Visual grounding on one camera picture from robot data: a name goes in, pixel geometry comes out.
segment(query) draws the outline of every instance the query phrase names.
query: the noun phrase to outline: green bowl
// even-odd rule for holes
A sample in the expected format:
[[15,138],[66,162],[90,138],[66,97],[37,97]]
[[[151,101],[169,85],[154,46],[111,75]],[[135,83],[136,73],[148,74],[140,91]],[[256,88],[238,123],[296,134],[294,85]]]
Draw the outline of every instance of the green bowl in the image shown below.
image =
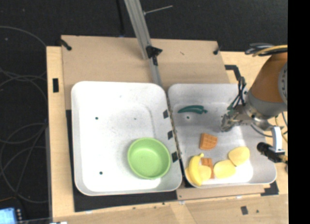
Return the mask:
[[162,177],[171,165],[169,150],[154,138],[135,140],[129,147],[127,158],[131,170],[145,179]]

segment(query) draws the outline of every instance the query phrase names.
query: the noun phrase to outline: black clip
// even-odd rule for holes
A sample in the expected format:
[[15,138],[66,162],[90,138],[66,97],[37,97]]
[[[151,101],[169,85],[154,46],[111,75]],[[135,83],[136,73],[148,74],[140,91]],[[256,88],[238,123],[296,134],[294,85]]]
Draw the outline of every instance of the black clip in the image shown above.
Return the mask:
[[221,49],[222,49],[222,46],[219,46],[215,51],[213,51],[213,54],[217,55]]
[[153,64],[158,66],[158,62],[157,62],[157,56],[162,52],[162,49],[159,48],[155,48],[153,46],[147,46],[146,47],[146,52],[147,52],[147,56],[153,59]]
[[71,50],[72,50],[72,47],[69,46],[68,43],[65,42],[65,41],[62,40],[62,39],[56,40],[56,45],[57,45],[57,46],[64,46],[65,48],[67,48],[68,51],[71,51]]

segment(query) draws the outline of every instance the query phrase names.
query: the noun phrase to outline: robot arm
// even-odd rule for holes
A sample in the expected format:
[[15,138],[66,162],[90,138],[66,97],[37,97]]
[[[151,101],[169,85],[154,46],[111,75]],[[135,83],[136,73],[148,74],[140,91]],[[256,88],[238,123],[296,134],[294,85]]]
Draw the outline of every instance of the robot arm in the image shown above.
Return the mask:
[[246,54],[271,56],[246,94],[243,92],[245,80],[239,79],[239,94],[223,116],[221,129],[229,131],[234,126],[255,125],[264,131],[272,131],[273,146],[259,143],[257,149],[273,162],[287,163],[280,127],[268,122],[268,119],[287,111],[287,46],[258,45],[259,50],[252,47]]

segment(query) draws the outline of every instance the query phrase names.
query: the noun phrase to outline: toy banana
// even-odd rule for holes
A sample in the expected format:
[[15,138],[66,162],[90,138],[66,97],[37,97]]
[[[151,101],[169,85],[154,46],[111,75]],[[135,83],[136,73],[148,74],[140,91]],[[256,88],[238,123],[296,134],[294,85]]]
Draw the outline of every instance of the toy banana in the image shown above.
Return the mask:
[[200,163],[200,159],[203,156],[204,156],[204,154],[200,153],[199,155],[193,156],[189,161],[188,173],[189,173],[190,179],[197,186],[202,185],[202,177],[201,177],[200,172],[199,172],[199,163]]

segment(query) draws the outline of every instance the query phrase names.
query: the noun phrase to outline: white plastic tray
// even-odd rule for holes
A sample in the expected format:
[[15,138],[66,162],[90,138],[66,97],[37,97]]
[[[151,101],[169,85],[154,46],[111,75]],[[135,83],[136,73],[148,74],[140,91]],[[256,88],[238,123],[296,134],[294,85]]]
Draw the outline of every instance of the white plastic tray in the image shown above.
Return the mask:
[[164,90],[152,83],[83,81],[72,92],[74,172],[85,195],[164,192],[182,182],[179,161],[162,178],[138,178],[127,162],[130,144],[153,137],[177,151]]
[[[228,152],[238,146],[247,146],[250,149],[250,159],[237,166],[235,175],[225,179],[210,179],[199,188],[268,184],[276,179],[274,163],[256,149],[259,142],[265,142],[264,136],[256,133],[250,126],[233,127],[229,132],[220,130],[222,117],[237,94],[236,84],[176,84],[168,91],[184,168],[188,167],[192,156],[201,152],[206,158],[212,158],[215,164],[228,159]],[[189,105],[202,105],[207,113],[178,113],[181,108]],[[202,133],[217,136],[215,148],[199,149]]]

